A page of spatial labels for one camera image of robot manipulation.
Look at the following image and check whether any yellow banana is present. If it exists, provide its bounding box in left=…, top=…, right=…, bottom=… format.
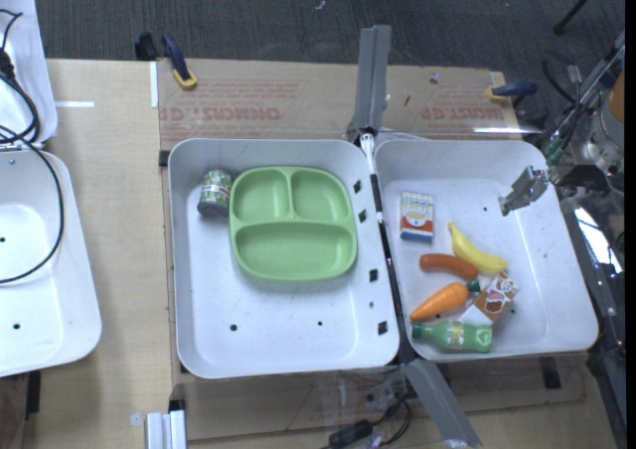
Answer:
left=446, top=221, right=510, bottom=275

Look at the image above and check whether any brown cardboard board red print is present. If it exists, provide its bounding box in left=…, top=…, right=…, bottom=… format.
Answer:
left=155, top=56, right=603, bottom=442

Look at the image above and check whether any orange sausage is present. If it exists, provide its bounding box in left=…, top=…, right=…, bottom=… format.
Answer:
left=418, top=252, right=480, bottom=282

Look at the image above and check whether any green divided plate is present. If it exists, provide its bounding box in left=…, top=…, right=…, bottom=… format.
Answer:
left=229, top=165, right=360, bottom=283

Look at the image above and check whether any green plastic bottle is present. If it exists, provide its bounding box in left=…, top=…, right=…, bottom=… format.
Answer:
left=410, top=319, right=495, bottom=355

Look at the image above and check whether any green patterned can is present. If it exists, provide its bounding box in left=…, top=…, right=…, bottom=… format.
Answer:
left=196, top=168, right=236, bottom=219

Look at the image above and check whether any brown and white carton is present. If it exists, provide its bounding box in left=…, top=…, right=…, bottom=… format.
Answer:
left=458, top=269, right=521, bottom=327

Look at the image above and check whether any white plastic tray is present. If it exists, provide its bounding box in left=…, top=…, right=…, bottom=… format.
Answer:
left=372, top=138, right=600, bottom=365
left=167, top=137, right=401, bottom=380

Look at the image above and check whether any orange carrot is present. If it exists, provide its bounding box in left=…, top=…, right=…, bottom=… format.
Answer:
left=407, top=278, right=483, bottom=324

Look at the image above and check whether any white blue red carton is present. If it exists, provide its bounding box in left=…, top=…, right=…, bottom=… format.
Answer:
left=398, top=190, right=435, bottom=243

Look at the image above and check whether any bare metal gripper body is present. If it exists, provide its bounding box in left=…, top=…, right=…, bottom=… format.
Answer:
left=546, top=134, right=626, bottom=193

